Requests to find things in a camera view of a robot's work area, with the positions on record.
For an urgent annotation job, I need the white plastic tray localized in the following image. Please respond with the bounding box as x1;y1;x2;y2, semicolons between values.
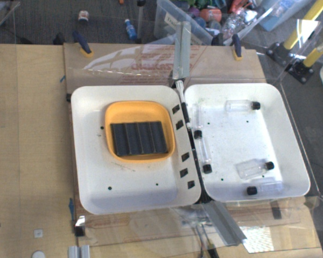
71;85;202;215
183;83;311;203

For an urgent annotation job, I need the orange bowl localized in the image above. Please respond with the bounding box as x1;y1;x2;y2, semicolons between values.
104;100;176;163

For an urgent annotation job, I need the black ribbed rack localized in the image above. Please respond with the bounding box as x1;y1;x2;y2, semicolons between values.
110;121;169;157

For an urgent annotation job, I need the blue bottle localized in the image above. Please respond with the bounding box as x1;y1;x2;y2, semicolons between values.
124;18;138;40

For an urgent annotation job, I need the clear plastic bottle black cap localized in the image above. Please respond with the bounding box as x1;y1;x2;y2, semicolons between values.
225;99;261;112
236;159;275;180
191;103;203;140
198;138;213;175
246;180;285;196

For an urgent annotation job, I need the clear storage bin with toys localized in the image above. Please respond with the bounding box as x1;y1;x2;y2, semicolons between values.
155;0;286;46

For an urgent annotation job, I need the brown cardboard board red print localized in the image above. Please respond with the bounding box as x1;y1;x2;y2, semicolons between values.
63;42;302;247

